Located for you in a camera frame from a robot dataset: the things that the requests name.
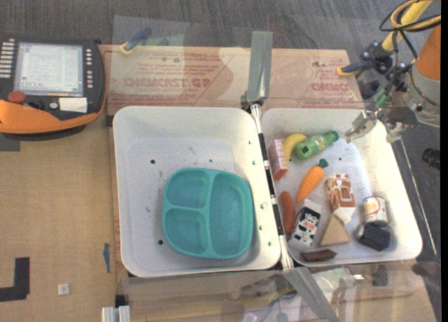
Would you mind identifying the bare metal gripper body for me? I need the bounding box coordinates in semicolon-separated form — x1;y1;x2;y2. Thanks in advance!
375;104;421;128

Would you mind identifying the white plastic tray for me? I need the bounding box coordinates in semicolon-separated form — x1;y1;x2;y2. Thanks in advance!
260;107;424;268
112;105;283;279

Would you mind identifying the green bottle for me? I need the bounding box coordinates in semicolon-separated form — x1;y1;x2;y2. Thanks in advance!
292;130;340;161

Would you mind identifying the brown and white carton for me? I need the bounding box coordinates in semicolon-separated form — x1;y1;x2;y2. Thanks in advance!
324;172;357;225

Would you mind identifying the yellow banana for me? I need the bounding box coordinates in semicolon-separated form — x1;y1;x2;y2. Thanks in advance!
281;132;308;169

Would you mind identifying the orange carrot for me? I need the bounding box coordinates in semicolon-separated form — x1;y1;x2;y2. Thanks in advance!
295;158;330;204

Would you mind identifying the small white and orange can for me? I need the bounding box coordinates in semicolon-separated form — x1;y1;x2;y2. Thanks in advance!
362;195;389;225

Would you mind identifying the red carton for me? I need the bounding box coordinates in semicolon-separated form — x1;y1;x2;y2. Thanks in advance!
266;138;290;181

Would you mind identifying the black block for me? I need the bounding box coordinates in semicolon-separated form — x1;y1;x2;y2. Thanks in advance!
356;221;392;252

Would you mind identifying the black and white cow carton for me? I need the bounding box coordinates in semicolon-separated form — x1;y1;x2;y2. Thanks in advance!
290;198;322;247

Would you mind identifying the tan bread slice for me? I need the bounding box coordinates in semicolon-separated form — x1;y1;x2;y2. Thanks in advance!
318;213;353;247

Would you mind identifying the brown sausage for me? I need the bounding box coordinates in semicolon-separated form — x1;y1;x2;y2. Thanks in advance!
279;190;297;236

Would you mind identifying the brown chocolate bar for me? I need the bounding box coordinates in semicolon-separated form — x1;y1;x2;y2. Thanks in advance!
300;248;337;263

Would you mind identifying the green divided plate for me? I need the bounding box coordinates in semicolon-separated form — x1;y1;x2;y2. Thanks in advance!
161;167;256;260

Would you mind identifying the brown cardboard board red print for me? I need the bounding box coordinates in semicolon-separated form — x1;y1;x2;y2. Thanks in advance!
97;44;367;281

